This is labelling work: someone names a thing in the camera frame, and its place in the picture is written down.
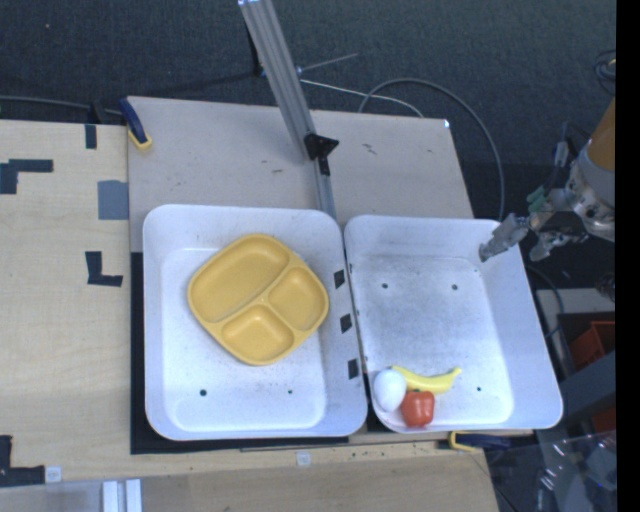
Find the toy fruit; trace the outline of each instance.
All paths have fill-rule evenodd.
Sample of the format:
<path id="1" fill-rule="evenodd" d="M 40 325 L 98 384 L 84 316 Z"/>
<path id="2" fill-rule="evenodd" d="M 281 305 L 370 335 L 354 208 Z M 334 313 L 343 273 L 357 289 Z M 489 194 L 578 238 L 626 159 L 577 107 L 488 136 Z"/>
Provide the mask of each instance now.
<path id="1" fill-rule="evenodd" d="M 407 427 L 424 427 L 433 420 L 435 396 L 431 391 L 409 391 L 400 404 Z"/>
<path id="2" fill-rule="evenodd" d="M 399 371 L 404 376 L 407 381 L 407 391 L 414 389 L 419 391 L 431 391 L 434 395 L 449 391 L 449 388 L 453 385 L 453 380 L 456 378 L 456 375 L 462 373 L 462 370 L 457 366 L 448 373 L 434 375 L 432 377 L 418 375 L 417 373 L 413 373 L 401 366 L 392 366 L 391 368 Z"/>
<path id="3" fill-rule="evenodd" d="M 373 381 L 373 397 L 386 412 L 395 411 L 400 407 L 406 392 L 407 382 L 396 370 L 382 370 Z"/>

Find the white cable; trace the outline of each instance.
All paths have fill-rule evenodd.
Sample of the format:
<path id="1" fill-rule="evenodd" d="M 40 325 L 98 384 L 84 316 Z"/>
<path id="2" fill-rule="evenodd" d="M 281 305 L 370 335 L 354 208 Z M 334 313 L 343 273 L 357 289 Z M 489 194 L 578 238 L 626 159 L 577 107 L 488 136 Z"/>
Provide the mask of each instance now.
<path id="1" fill-rule="evenodd" d="M 335 85 L 329 85 L 329 84 L 323 84 L 320 82 L 313 82 L 311 80 L 305 80 L 305 79 L 300 79 L 300 82 L 303 84 L 307 84 L 307 85 L 315 85 L 317 87 L 324 87 L 325 89 L 331 89 L 332 91 L 338 91 L 338 92 L 344 92 L 347 94 L 353 94 L 355 96 L 360 96 L 362 98 L 366 98 L 367 94 L 365 94 L 364 92 L 359 92 L 359 91 L 352 91 L 351 89 L 344 89 L 343 87 L 336 87 Z M 413 105 L 410 105 L 409 103 L 406 103 L 402 100 L 396 99 L 396 98 L 390 98 L 388 96 L 371 96 L 372 98 L 376 98 L 379 100 L 387 100 L 387 101 L 392 101 L 393 103 L 397 103 L 398 105 L 402 105 L 403 107 L 407 107 L 408 109 L 411 109 L 418 117 L 424 118 L 424 116 L 422 115 L 422 112 L 420 112 L 416 107 L 414 107 Z"/>

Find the wooden surface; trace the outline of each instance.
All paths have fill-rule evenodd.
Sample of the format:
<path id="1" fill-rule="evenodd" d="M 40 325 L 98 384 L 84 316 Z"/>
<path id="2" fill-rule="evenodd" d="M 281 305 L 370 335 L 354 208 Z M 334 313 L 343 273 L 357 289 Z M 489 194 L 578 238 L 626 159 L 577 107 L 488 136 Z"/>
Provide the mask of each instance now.
<path id="1" fill-rule="evenodd" d="M 289 478 L 313 475 L 326 486 L 309 495 L 318 510 L 357 510 L 344 505 L 351 494 L 347 501 L 323 497 L 331 489 L 346 492 L 345 481 L 355 489 L 353 496 L 365 499 L 370 479 L 388 479 L 390 492 L 415 490 L 420 503 L 437 478 L 437 499 L 450 494 L 451 503 L 458 503 L 444 509 L 468 510 L 468 495 L 483 497 L 474 510 L 495 510 L 482 452 L 472 459 L 436 449 L 430 439 L 441 434 L 413 440 L 365 429 L 348 445 L 305 449 L 309 468 L 296 467 L 294 449 L 131 456 L 129 223 L 99 220 L 97 200 L 99 181 L 128 180 L 127 137 L 119 126 L 99 126 L 97 134 L 98 148 L 92 150 L 85 148 L 82 125 L 0 122 L 0 162 L 54 161 L 53 173 L 21 172 L 17 194 L 0 195 L 0 433 L 13 436 L 12 466 L 60 466 L 65 481 L 215 471 L 221 482 L 216 489 L 228 489 L 223 496 L 229 498 L 232 482 L 236 492 L 240 482 L 262 482 L 265 492 L 279 482 L 291 510 L 309 493 L 287 485 Z M 122 286 L 88 285 L 85 251 L 102 251 L 103 272 L 123 275 Z M 247 469 L 239 479 L 237 472 Z M 194 506 L 205 503 L 197 496 L 206 478 L 186 482 Z M 370 489 L 371 499 L 380 487 Z M 455 492 L 461 488 L 464 493 Z M 278 499 L 272 490 L 253 498 L 240 493 L 234 503 L 258 510 L 259 496 L 274 504 Z"/>

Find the black bracket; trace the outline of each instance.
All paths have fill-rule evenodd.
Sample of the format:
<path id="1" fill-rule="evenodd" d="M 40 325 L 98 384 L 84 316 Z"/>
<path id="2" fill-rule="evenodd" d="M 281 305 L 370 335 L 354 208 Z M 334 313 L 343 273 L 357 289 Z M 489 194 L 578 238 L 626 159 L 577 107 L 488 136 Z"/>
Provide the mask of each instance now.
<path id="1" fill-rule="evenodd" d="M 43 484 L 44 471 L 44 466 L 12 468 L 11 436 L 0 436 L 0 487 Z"/>
<path id="2" fill-rule="evenodd" d="M 338 144 L 340 144 L 339 141 L 323 137 L 317 133 L 309 133 L 305 136 L 304 145 L 307 148 L 307 153 L 311 160 L 315 160 L 316 158 L 318 159 L 318 163 L 320 164 L 320 174 L 323 174 L 324 176 L 329 176 L 331 174 L 329 172 L 329 160 L 327 157 Z"/>

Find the banana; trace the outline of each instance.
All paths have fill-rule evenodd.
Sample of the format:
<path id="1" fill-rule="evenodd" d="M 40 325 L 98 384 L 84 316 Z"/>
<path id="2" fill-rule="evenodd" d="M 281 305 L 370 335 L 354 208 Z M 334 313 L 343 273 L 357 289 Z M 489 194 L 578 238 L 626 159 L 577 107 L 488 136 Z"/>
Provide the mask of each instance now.
<path id="1" fill-rule="evenodd" d="M 394 370 L 399 371 L 407 381 L 407 391 L 419 390 L 419 391 L 431 391 L 434 395 L 439 395 L 449 391 L 449 388 L 453 385 L 453 380 L 456 375 L 462 373 L 462 370 L 457 366 L 450 372 L 440 375 L 434 375 L 426 377 L 424 375 L 418 375 L 401 366 L 392 366 Z"/>

